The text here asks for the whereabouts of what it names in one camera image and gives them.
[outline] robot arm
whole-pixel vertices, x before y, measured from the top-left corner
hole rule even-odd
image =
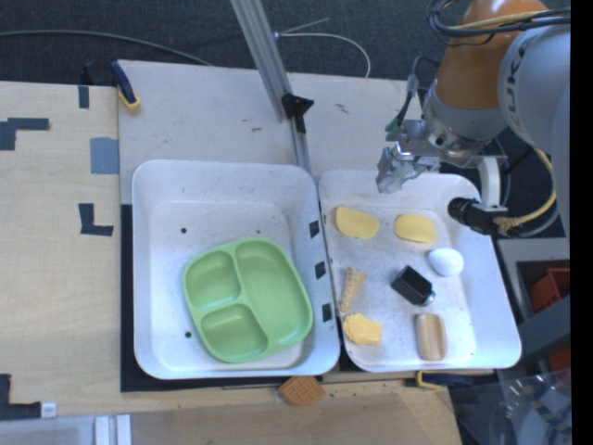
[[[526,143],[552,156],[568,234],[570,17],[565,14],[570,8],[548,10],[539,0],[473,0],[457,27],[441,25],[441,10],[456,1],[435,0],[428,7],[427,18],[437,33],[449,37],[448,48],[422,119],[405,120],[404,110],[386,127],[386,139],[395,145],[384,149],[379,162],[379,191],[397,191],[407,180],[436,171],[441,162],[479,168],[483,182],[492,179],[492,160],[480,153],[510,126]],[[410,93],[416,88],[411,74]],[[495,210],[486,216],[490,221],[505,210],[493,192],[486,197],[483,192],[482,203],[474,207]],[[497,227],[476,230],[481,229],[492,234]]]

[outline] table surface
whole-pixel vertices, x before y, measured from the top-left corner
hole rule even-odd
[[[135,81],[138,74],[140,79],[151,74],[158,66],[153,64],[129,62],[126,70]],[[158,67],[177,71],[179,66]],[[135,72],[136,68],[144,69]],[[216,69],[202,70],[214,74]],[[254,82],[255,71],[230,71],[255,84],[256,92],[261,92],[256,99],[265,97],[263,85]],[[333,166],[374,169],[384,144],[385,124],[395,116],[406,84],[303,74],[290,77],[296,94],[316,101],[317,110],[306,116],[313,175]],[[329,93],[328,85],[333,88]],[[143,86],[138,87],[143,99]],[[120,205],[128,196],[125,172],[140,162],[136,157],[128,163],[132,152],[126,152],[129,144],[122,143],[126,135],[121,128],[130,126],[126,118],[141,121],[156,113],[150,95],[143,99],[141,115],[128,113],[113,87],[89,87],[88,108],[81,107],[75,85],[0,83],[0,97],[4,102],[0,121],[47,118],[50,122],[48,131],[18,130],[15,150],[0,151],[0,373],[12,375],[10,402],[55,402],[59,415],[277,402],[275,386],[120,392]],[[167,113],[175,114],[174,109],[173,104]],[[251,112],[259,117],[255,125],[248,117],[240,117],[234,129],[246,124],[247,139],[261,144],[260,136],[280,123],[271,106],[264,110],[264,115]],[[419,113],[414,101],[410,115]],[[104,137],[120,140],[121,176],[91,170],[90,141]],[[289,163],[294,156],[286,142],[289,134],[282,137],[284,148],[276,150],[276,143],[273,161]],[[142,157],[154,155],[154,146],[145,144],[136,150]],[[194,156],[200,157],[199,150]],[[94,205],[95,225],[113,226],[112,235],[81,233],[82,203]],[[411,373],[372,375],[336,368],[323,377],[323,386],[335,398],[398,394],[434,443],[444,443],[444,436],[448,437],[445,443],[459,443],[455,418],[443,395],[402,386],[398,379]],[[431,436],[435,427],[439,431]]]

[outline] white egg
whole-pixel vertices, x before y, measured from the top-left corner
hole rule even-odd
[[[463,270],[463,256],[454,248],[436,248],[428,253],[428,262],[443,277],[457,275]]]

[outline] yellow clip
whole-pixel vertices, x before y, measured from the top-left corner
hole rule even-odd
[[[423,381],[424,374],[430,374],[430,373],[426,373],[425,371],[424,372],[418,371],[416,373],[416,386],[418,386],[419,388],[426,388],[426,389],[432,389],[432,390],[440,390],[442,388],[438,384],[431,384],[429,382],[424,382]]]
[[[126,99],[126,96],[123,94],[122,91],[118,91],[118,96],[120,98],[120,101],[123,103],[123,105],[126,108],[128,108],[129,110],[134,110],[135,108],[140,107],[140,97],[138,97],[136,95],[136,93],[133,93],[133,98],[134,98],[133,102],[130,102],[128,99]]]

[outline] brown waffle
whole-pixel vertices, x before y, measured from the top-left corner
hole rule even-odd
[[[278,388],[278,393],[293,405],[312,404],[325,395],[325,391],[312,375],[291,377]]]

